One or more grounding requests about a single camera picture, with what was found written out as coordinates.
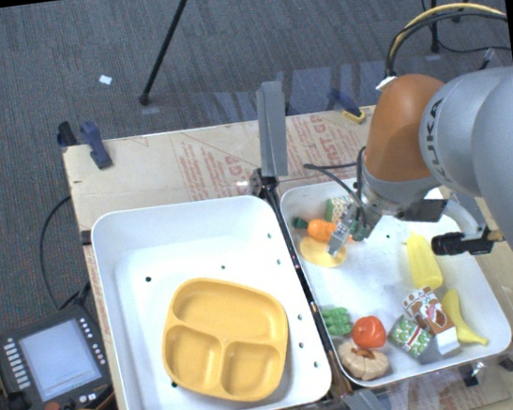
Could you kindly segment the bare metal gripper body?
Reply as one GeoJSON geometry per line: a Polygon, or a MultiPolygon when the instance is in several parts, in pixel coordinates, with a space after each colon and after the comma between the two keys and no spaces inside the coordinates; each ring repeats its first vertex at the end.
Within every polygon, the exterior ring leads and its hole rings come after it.
{"type": "Polygon", "coordinates": [[[372,192],[361,196],[355,201],[357,215],[355,218],[356,228],[353,232],[353,240],[360,242],[367,239],[383,216],[380,197],[372,192]]]}

